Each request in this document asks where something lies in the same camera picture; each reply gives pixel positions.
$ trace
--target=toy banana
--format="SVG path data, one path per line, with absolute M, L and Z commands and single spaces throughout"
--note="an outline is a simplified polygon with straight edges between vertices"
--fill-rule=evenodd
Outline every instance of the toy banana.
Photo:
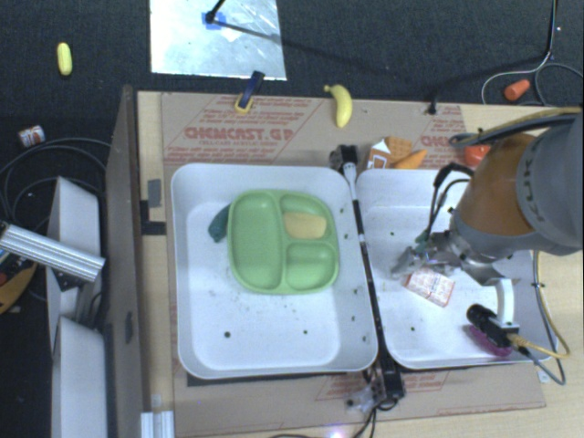
M 325 85 L 325 92 L 329 92 L 337 101 L 337 126 L 343 128 L 349 123 L 350 116 L 353 113 L 353 99 L 350 97 L 347 88 L 340 84 Z

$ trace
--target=green plate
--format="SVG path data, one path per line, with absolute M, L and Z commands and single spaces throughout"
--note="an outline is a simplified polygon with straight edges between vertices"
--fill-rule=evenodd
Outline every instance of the green plate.
M 324 217 L 320 238 L 292 238 L 284 213 Z M 297 192 L 257 190 L 229 207 L 229 263 L 242 286 L 267 294 L 306 294 L 330 286 L 339 273 L 339 243 L 332 214 L 318 198 Z

